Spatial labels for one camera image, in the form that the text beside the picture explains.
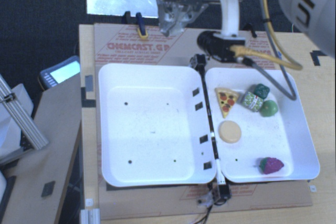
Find toy pizza slice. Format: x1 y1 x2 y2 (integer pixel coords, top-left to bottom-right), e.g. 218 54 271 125
214 87 240 119

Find thin black and white rod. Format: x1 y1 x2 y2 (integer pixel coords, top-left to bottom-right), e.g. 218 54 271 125
198 65 227 185

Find white plastic tray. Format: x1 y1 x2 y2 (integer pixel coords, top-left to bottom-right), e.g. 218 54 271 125
98 62 218 188
204 67 321 184

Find dark green cube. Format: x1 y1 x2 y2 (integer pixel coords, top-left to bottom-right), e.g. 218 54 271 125
254 83 271 99

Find green and white can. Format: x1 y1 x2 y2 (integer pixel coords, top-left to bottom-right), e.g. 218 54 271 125
240 90 265 113

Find pale yellow round biscuit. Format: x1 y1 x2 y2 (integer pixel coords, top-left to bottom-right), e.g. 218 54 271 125
218 120 243 144

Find green apple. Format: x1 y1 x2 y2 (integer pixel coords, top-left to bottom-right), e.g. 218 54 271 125
259 99 279 118

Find purple grapes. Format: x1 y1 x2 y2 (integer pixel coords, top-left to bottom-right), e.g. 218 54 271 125
255 156 285 175

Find black block with thin wires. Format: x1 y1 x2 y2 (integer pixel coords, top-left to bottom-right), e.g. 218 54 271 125
190 53 207 70
209 183 232 206

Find black cylinder on white bracket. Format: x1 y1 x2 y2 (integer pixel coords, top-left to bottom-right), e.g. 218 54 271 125
197 0 249 63

